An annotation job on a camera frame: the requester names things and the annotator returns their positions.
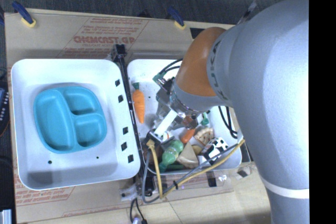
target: white sink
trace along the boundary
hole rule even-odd
[[[37,132],[33,104],[44,90],[80,86],[91,90],[103,110],[102,142],[73,153],[48,149]],[[140,158],[116,64],[108,60],[25,59],[12,67],[12,94],[21,182],[43,190],[133,177]]]

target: toy carrot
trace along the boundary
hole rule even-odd
[[[145,119],[145,96],[143,92],[140,91],[140,84],[138,82],[133,83],[133,87],[135,88],[132,95],[135,113],[137,114],[139,122],[143,123]]]
[[[187,130],[187,132],[185,133],[185,135],[182,136],[181,138],[181,142],[183,144],[187,143],[191,137],[193,137],[195,134],[195,129],[190,129],[190,130]]]

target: blue divided tray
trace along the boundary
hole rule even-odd
[[[44,146],[55,153],[71,153],[104,140],[106,120],[96,95],[84,87],[53,88],[34,101],[34,117]]]

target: plastic bottle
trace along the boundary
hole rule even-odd
[[[180,140],[173,140],[169,147],[162,154],[162,161],[159,164],[160,172],[165,172],[167,166],[173,164],[183,150],[183,143]]]
[[[201,121],[202,126],[208,126],[209,125],[209,120],[206,116],[206,112],[203,113],[203,120]]]

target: wire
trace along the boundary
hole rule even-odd
[[[180,68],[180,66],[167,68],[167,69],[165,70],[165,72],[167,73],[168,71],[173,70],[173,69],[176,69],[176,68]]]
[[[184,180],[185,178],[189,177],[189,175],[191,175],[192,173],[194,173],[194,172],[196,172],[197,170],[201,169],[201,168],[202,168],[204,165],[206,165],[207,163],[211,162],[213,159],[216,159],[216,158],[222,156],[224,153],[226,153],[226,152],[232,150],[236,145],[237,145],[237,144],[232,145],[231,147],[225,149],[223,152],[220,152],[220,153],[218,153],[217,155],[213,156],[212,158],[207,159],[205,162],[201,163],[201,164],[198,165],[196,168],[192,169],[188,174],[186,174],[186,175],[184,175],[183,177],[181,177],[181,178],[180,178],[178,181],[176,181],[175,183],[178,184],[179,182],[181,182],[181,181]],[[171,185],[169,188],[167,188],[167,189],[163,192],[163,194],[165,194],[168,190],[172,189],[173,187],[175,187],[175,185]]]
[[[147,171],[148,171],[148,166],[149,166],[149,158],[150,158],[150,151],[147,152],[147,158],[146,158],[146,165],[145,165],[145,169],[144,169],[144,175],[143,175],[143,182],[142,182],[142,200],[144,201],[144,203],[146,204],[150,204],[154,201],[156,201],[157,199],[161,198],[165,198],[170,192],[172,192],[174,190],[174,188],[176,189],[176,186],[179,187],[180,185],[182,185],[183,183],[189,181],[190,179],[200,175],[200,174],[203,174],[203,173],[206,173],[207,171],[209,170],[212,170],[213,168],[216,168],[217,166],[221,165],[222,163],[226,162],[231,156],[232,154],[238,149],[241,147],[241,145],[245,142],[244,139],[241,140],[241,142],[239,142],[239,144],[235,144],[229,148],[227,148],[225,151],[213,156],[212,158],[206,160],[205,162],[201,163],[198,167],[194,168],[193,170],[191,170],[188,174],[184,175],[183,177],[181,177],[178,181],[176,181],[176,185],[171,185],[169,188],[167,188],[163,195],[162,195],[162,198],[161,198],[161,195],[157,196],[156,198],[150,200],[150,201],[146,201],[146,198],[145,198],[145,193],[144,193],[144,190],[145,190],[145,180],[146,180],[146,177],[147,177]],[[198,173],[195,173],[194,175],[192,175],[195,171],[201,169],[205,164],[207,164],[208,162],[210,162],[211,160],[223,155],[224,153],[228,152],[229,150],[233,149],[224,159],[222,159],[221,161],[217,162],[216,164],[198,172]],[[162,189],[162,185],[161,183],[159,183],[159,178],[160,178],[160,182],[161,182],[161,175],[160,175],[160,170],[159,170],[159,166],[157,165],[157,167],[155,167],[155,171],[156,171],[156,176],[158,178],[158,185],[159,185],[159,192],[160,192],[160,187]]]
[[[159,187],[159,194],[160,194],[160,199],[163,198],[163,190],[162,190],[162,183],[161,183],[161,175],[160,175],[160,169],[159,169],[159,162],[158,162],[158,157],[155,152],[155,147],[154,145],[149,146],[150,150],[152,151],[153,154],[153,159],[154,159],[154,166],[155,166],[155,172],[156,172],[156,177],[158,179],[157,184]]]
[[[180,58],[180,59],[178,59],[178,60],[175,60],[175,61],[171,62],[169,65],[167,65],[165,68],[163,68],[163,69],[159,72],[159,74],[162,74],[164,71],[166,71],[166,69],[167,69],[168,67],[171,67],[172,65],[176,64],[177,62],[181,62],[182,60],[183,60],[183,58]]]
[[[196,176],[199,176],[199,175],[201,175],[201,174],[204,174],[204,173],[206,173],[206,172],[208,172],[208,171],[210,171],[210,170],[216,168],[217,166],[221,165],[222,163],[226,162],[226,161],[232,156],[232,154],[233,154],[238,148],[240,148],[242,144],[244,144],[244,142],[245,142],[245,140],[242,139],[242,140],[241,140],[241,141],[240,141],[240,142],[233,148],[233,150],[232,150],[232,151],[231,151],[225,158],[223,158],[223,159],[220,160],[219,162],[216,162],[216,163],[213,164],[212,166],[210,166],[210,167],[208,167],[208,168],[205,168],[205,169],[203,169],[202,171],[197,172],[197,173],[195,173],[195,174],[193,174],[193,175],[191,175],[191,176],[189,176],[189,177],[187,177],[187,178],[181,180],[179,183],[177,183],[176,185],[174,185],[174,187],[175,187],[175,188],[176,188],[177,186],[180,187],[183,183],[189,181],[190,179],[192,179],[192,178],[194,178],[194,177],[196,177]],[[174,190],[174,188],[171,188],[170,190],[168,190],[168,191],[163,195],[162,198],[165,198],[165,197],[166,197],[169,193],[171,193],[173,190]]]
[[[145,218],[143,217],[143,214],[141,213],[140,208],[139,208],[138,198],[135,198],[134,200],[132,200],[132,203],[131,203],[131,209],[130,209],[130,220],[131,220],[131,222],[133,223],[133,221],[134,221],[134,218],[132,217],[132,210],[133,210],[134,203],[136,203],[136,205],[137,205],[137,209],[138,209],[138,211],[139,211],[139,213],[142,217],[142,220],[145,220]]]
[[[147,158],[146,158],[146,165],[145,165],[145,169],[143,171],[143,180],[142,180],[142,188],[141,188],[141,196],[142,196],[142,200],[145,204],[151,204],[152,202],[156,201],[157,199],[159,199],[159,196],[155,197],[152,200],[147,201],[146,200],[146,196],[145,196],[145,186],[146,186],[146,177],[147,177],[147,172],[148,172],[148,166],[149,166],[149,158],[151,156],[151,152],[148,151],[147,152]]]
[[[223,112],[222,112],[222,108],[220,106],[218,106],[218,109],[219,109],[219,113],[221,114],[221,117],[222,117],[222,120],[225,124],[225,126],[229,129],[230,131],[230,134],[233,138],[237,139],[237,132],[232,130],[232,124],[231,124],[231,117],[230,117],[230,110],[228,107],[226,107],[226,115],[227,115],[227,118],[228,118],[228,122],[229,124],[226,122],[225,118],[224,118],[224,115],[223,115]]]

